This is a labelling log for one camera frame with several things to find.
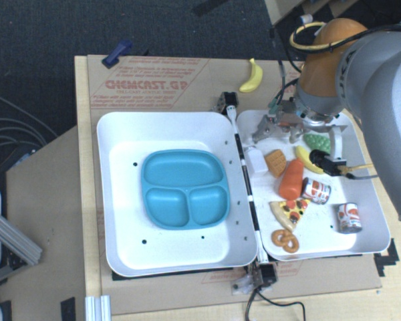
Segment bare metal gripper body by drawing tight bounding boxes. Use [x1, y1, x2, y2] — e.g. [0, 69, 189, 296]
[269, 99, 349, 134]

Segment green grapes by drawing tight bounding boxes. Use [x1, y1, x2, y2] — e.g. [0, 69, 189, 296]
[303, 132, 331, 154]

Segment yellow banana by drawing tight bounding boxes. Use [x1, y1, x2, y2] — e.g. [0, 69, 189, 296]
[238, 58, 264, 94]
[294, 144, 325, 175]

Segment white plastic bottle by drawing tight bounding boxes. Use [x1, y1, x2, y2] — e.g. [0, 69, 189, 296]
[246, 145, 269, 175]

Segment orange waffle biscuit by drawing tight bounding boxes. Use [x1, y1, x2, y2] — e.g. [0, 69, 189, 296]
[264, 148, 288, 179]

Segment orange carrot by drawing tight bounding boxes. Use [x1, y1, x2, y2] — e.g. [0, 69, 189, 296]
[278, 157, 305, 201]

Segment thin black and white rod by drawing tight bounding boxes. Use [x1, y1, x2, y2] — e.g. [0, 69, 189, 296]
[226, 105, 269, 264]

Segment red and white can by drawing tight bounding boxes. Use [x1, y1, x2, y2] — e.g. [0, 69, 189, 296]
[337, 202, 363, 235]
[301, 177, 332, 205]

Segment pizza slice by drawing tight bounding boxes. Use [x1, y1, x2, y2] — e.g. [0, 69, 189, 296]
[269, 198, 311, 233]

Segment brown cardboard board red print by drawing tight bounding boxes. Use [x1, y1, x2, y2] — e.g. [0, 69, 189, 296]
[86, 54, 384, 316]

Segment blue divided plate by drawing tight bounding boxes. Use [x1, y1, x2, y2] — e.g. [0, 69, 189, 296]
[140, 148, 231, 231]

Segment brown pretzel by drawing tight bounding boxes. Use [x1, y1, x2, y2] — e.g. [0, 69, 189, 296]
[271, 228, 300, 255]

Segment white plastic tray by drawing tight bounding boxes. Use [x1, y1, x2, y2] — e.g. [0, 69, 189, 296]
[96, 111, 259, 278]
[236, 108, 392, 262]

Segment black cylinder on white bracket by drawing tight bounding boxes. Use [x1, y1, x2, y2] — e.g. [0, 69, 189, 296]
[308, 124, 349, 177]

